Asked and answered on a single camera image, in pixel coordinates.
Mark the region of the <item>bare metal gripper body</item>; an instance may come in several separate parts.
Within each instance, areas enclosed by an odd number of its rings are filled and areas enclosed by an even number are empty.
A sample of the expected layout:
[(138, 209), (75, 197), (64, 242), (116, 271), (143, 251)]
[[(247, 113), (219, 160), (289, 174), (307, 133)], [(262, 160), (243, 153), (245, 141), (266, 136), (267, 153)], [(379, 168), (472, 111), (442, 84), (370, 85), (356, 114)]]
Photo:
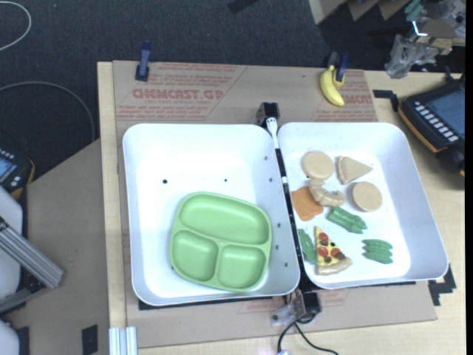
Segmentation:
[(419, 16), (419, 37), (440, 53), (465, 46), (465, 0), (426, 0)]

